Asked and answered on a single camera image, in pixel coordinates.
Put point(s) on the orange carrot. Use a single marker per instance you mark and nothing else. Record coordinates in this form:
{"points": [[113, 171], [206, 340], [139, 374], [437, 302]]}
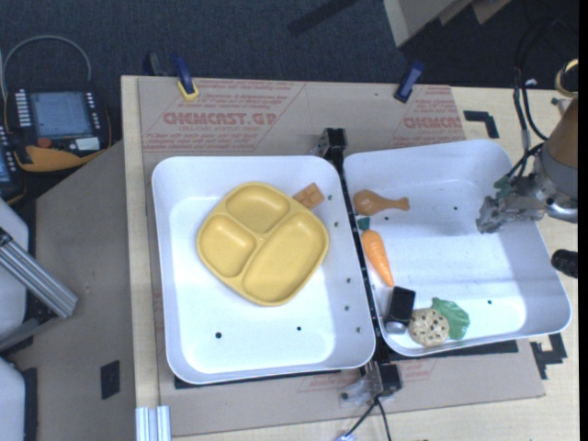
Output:
{"points": [[377, 253]]}

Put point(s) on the brown cardboard board, red print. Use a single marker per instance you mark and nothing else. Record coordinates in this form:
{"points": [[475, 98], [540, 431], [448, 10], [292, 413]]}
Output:
{"points": [[257, 117]]}

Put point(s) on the yellow divided plate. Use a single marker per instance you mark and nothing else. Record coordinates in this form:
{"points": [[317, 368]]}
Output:
{"points": [[275, 255]]}

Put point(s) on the brown square biscuit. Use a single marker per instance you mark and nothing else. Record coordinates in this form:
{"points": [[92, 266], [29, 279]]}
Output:
{"points": [[308, 195]]}

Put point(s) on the chocolate chip cookie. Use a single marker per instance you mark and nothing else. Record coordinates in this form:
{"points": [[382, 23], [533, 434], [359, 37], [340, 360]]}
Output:
{"points": [[428, 327]]}

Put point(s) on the green lettuce leaf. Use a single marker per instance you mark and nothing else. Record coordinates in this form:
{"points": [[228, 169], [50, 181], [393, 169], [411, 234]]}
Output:
{"points": [[457, 320]]}

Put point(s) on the white plastic tray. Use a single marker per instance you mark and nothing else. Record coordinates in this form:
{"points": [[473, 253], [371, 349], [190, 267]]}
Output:
{"points": [[459, 255], [257, 338]]}

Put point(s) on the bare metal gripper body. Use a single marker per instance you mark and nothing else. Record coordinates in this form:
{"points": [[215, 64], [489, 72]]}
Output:
{"points": [[528, 209]]}

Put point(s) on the black cylinder on white bracket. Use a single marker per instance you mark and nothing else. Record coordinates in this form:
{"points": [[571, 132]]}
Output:
{"points": [[566, 261]]}

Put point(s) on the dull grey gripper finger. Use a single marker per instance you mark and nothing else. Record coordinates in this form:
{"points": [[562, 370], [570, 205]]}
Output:
{"points": [[490, 203], [486, 223]]}

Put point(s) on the thin black and white rod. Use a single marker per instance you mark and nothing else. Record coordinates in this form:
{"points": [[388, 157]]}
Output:
{"points": [[363, 255]]}

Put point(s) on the brown chicken drumstick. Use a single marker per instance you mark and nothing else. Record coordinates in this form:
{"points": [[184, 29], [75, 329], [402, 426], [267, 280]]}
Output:
{"points": [[372, 202]]}

